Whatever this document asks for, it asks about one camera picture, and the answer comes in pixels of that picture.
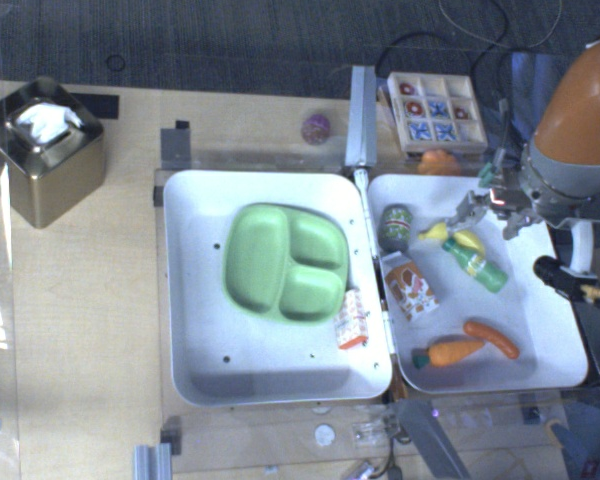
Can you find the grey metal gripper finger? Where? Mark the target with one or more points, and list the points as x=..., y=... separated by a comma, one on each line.
x=517, y=225
x=469, y=209

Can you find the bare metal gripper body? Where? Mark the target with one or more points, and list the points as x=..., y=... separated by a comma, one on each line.
x=507, y=195

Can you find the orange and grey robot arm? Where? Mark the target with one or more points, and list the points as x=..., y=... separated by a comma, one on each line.
x=575, y=118

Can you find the yellow banana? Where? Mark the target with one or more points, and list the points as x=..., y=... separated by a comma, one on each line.
x=472, y=242

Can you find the orange toy pumpkin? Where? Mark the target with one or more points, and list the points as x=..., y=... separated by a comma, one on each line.
x=437, y=164

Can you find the green bottle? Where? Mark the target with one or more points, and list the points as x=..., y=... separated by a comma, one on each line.
x=480, y=267

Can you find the green can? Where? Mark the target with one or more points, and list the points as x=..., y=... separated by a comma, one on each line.
x=395, y=228

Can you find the large orange and white carton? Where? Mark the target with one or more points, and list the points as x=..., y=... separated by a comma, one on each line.
x=412, y=288

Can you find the wooden compartment box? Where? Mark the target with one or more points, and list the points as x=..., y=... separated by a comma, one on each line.
x=437, y=113

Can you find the white plastic tray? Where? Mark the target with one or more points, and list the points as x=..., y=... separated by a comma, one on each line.
x=540, y=328
x=215, y=358

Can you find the orange sausage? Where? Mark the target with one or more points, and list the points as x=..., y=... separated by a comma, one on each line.
x=495, y=339

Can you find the orange carrot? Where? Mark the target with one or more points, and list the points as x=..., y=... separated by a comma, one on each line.
x=452, y=353

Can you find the small orange and white carton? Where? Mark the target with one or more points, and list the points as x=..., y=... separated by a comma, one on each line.
x=352, y=320

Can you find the purple ball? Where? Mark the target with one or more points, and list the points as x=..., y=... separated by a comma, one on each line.
x=316, y=129

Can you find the green divided plate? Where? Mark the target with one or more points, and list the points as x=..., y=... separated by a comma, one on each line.
x=260, y=263

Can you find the small white disc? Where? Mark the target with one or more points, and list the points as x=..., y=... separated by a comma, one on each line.
x=325, y=434

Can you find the gold tissue box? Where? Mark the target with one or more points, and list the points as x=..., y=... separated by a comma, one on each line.
x=55, y=188

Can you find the black cylinder on white bracket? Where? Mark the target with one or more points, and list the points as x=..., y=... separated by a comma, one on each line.
x=555, y=270

